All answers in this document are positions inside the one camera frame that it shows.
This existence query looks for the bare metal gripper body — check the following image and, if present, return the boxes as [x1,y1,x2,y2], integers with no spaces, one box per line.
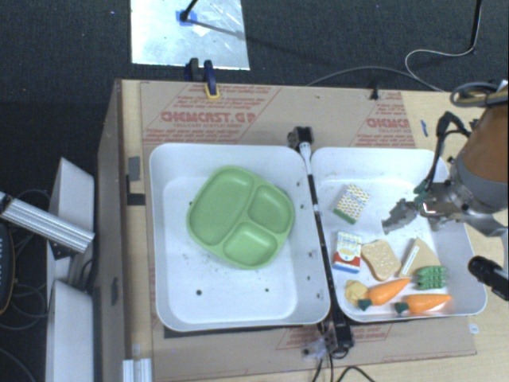
[415,181,478,232]

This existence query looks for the tan bread slice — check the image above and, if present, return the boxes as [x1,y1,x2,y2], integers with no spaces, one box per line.
[360,239,402,282]

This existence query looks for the tan cheese wedge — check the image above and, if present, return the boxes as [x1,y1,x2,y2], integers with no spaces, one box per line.
[398,237,441,278]

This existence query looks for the yellow patterned carton green base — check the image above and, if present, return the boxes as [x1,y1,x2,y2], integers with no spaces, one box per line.
[332,183,371,225]

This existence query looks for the white plastic tray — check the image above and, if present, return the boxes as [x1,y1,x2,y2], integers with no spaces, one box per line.
[149,142,332,333]
[309,146,488,323]

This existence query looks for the red and white carton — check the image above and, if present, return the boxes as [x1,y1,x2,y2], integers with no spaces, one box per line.
[332,231,363,274]

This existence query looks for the green pea pods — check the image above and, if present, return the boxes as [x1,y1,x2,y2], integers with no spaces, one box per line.
[415,265,449,291]

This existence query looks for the orange carrot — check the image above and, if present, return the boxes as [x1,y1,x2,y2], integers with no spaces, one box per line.
[357,277,411,312]
[394,294,453,315]

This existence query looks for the thin black and white rod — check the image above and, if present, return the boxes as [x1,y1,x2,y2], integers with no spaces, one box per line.
[301,142,343,327]

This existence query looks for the yellow toy food lump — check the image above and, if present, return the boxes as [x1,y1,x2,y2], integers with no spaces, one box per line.
[344,279,369,306]

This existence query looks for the green divided plate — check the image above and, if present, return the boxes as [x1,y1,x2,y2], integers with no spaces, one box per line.
[185,166,296,271]

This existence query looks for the brown cardboard board red print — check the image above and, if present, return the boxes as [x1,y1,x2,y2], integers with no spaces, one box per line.
[138,80,478,367]

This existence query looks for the black cylinder on white bracket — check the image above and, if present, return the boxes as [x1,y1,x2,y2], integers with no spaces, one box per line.
[467,255,509,301]

